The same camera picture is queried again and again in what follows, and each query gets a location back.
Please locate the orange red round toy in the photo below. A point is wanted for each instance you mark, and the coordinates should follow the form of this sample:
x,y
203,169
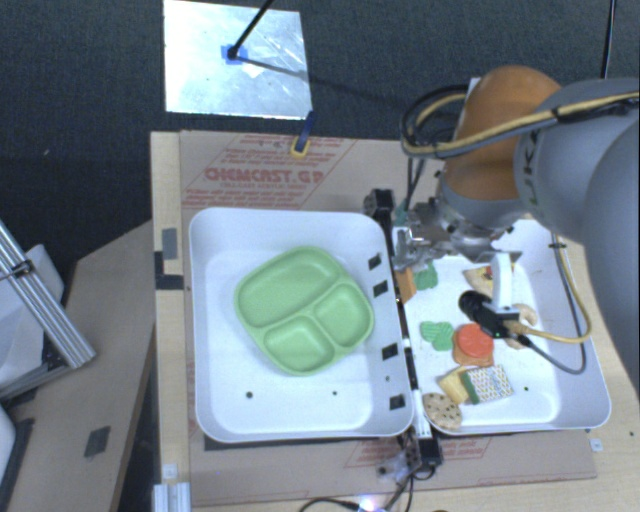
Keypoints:
x,y
472,342

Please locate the white patterned carton green edge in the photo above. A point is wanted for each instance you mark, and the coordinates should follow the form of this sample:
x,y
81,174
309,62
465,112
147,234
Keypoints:
x,y
491,384

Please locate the green toy lettuce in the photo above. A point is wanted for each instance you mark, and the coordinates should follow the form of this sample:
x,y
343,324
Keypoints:
x,y
426,280

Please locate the black cylinder on white bracket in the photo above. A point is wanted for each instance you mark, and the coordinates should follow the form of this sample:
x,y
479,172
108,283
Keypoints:
x,y
484,310

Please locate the orange toy block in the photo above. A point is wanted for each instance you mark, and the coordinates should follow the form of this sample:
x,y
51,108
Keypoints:
x,y
406,286

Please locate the beige toy bread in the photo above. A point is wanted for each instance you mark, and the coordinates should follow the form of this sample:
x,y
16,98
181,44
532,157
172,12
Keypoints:
x,y
527,314

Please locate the toy pizza slice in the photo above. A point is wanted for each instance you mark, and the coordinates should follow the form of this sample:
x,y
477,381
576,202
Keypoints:
x,y
479,280

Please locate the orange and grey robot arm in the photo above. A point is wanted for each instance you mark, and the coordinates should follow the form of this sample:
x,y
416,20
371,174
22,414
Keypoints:
x,y
580,165

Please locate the brown cardboard board red print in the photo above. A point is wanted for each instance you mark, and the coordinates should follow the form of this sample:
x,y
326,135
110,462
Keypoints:
x,y
260,172

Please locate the green wavy toy slice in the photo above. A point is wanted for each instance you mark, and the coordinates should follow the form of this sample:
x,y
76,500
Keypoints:
x,y
437,334

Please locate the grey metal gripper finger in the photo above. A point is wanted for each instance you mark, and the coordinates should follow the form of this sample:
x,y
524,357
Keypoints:
x,y
427,255
404,252

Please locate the green divided plate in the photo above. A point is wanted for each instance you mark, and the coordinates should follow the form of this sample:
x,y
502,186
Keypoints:
x,y
300,310

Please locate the white plastic tray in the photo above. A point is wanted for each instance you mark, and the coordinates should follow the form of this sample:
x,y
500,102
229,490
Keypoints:
x,y
540,390
225,300

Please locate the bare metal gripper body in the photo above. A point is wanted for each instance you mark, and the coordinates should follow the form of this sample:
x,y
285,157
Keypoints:
x,y
467,239

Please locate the thin black and white rod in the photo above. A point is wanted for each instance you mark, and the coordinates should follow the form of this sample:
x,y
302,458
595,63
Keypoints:
x,y
411,360

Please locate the brown chocolate chip biscuit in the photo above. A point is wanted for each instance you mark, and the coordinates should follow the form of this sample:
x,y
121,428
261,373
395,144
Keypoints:
x,y
442,412

